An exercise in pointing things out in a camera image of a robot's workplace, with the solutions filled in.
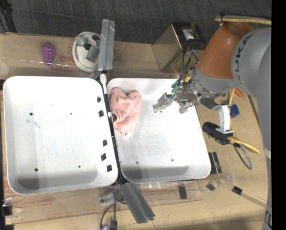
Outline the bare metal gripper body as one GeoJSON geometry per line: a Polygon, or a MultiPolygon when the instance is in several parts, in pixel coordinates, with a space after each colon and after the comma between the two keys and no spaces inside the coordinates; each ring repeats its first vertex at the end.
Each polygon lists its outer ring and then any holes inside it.
{"type": "Polygon", "coordinates": [[[217,107],[215,102],[220,94],[216,94],[204,88],[202,84],[195,80],[188,82],[177,80],[173,84],[173,100],[178,104],[181,102],[193,102],[195,105],[204,107],[217,107]]]}

